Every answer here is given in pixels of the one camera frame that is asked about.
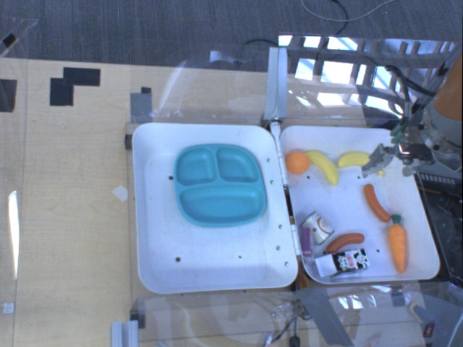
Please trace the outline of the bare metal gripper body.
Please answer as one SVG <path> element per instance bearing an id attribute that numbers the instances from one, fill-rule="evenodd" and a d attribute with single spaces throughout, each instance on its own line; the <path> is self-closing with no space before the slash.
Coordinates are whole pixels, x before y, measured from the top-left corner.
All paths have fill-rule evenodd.
<path id="1" fill-rule="evenodd" d="M 441 150 L 441 146 L 436 143 L 426 145 L 418 140 L 410 139 L 405 136 L 393 137 L 394 155 L 405 165 L 413 163 L 417 165 L 432 165 L 436 162 L 434 154 Z"/>

